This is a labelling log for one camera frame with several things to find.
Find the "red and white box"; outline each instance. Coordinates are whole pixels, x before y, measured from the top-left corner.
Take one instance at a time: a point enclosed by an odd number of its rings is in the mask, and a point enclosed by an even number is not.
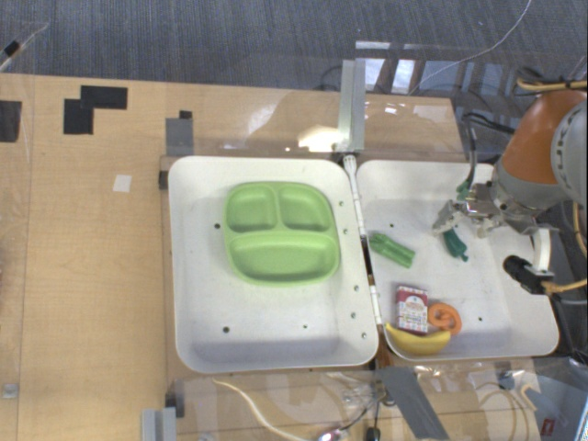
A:
[[[427,306],[426,291],[398,286],[396,290],[396,328],[411,334],[426,334]]]

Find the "sink basin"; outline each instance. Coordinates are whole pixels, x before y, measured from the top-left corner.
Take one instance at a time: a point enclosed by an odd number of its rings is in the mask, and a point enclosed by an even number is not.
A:
[[[258,182],[233,188],[224,206],[229,263],[254,284],[310,284],[339,266],[339,241],[326,197],[299,183]]]

